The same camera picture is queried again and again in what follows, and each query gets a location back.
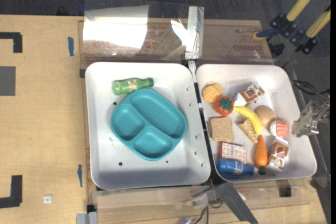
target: yellow banana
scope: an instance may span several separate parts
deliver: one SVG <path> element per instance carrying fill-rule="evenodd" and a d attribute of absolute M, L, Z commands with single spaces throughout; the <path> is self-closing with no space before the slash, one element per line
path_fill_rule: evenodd
<path fill-rule="evenodd" d="M 247 106 L 235 106 L 234 110 L 251 121 L 253 130 L 257 135 L 261 134 L 263 125 L 259 116 L 251 108 Z"/>

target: toy tomato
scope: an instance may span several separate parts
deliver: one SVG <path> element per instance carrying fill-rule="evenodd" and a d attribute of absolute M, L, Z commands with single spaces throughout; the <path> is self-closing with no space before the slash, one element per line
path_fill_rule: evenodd
<path fill-rule="evenodd" d="M 227 116 L 233 111 L 233 100 L 226 96 L 220 96 L 215 101 L 215 109 L 216 111 L 223 115 Z"/>

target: orange carrot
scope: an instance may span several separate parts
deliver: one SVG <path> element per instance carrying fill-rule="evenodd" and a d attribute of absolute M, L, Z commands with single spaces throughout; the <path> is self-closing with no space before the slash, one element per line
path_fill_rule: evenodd
<path fill-rule="evenodd" d="M 259 168 L 259 174 L 261 175 L 266 174 L 265 166 L 268 163 L 268 156 L 267 156 L 266 144 L 264 141 L 264 137 L 262 135 L 260 135 L 258 138 L 258 144 L 256 147 L 254 159 L 256 166 Z"/>

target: teal plate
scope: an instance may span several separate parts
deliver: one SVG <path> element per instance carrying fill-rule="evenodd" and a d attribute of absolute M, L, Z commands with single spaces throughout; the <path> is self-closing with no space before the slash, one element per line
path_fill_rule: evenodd
<path fill-rule="evenodd" d="M 187 131 L 183 113 L 148 88 L 128 95 L 113 112 L 110 124 L 124 145 L 149 161 L 169 154 Z"/>

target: blue water bottle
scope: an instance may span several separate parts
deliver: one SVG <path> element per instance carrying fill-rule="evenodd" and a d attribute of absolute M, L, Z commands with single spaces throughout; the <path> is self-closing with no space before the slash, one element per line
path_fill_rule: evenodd
<path fill-rule="evenodd" d="M 230 175 L 253 175 L 257 170 L 255 167 L 246 166 L 244 163 L 233 159 L 219 159 L 216 168 L 220 174 Z"/>

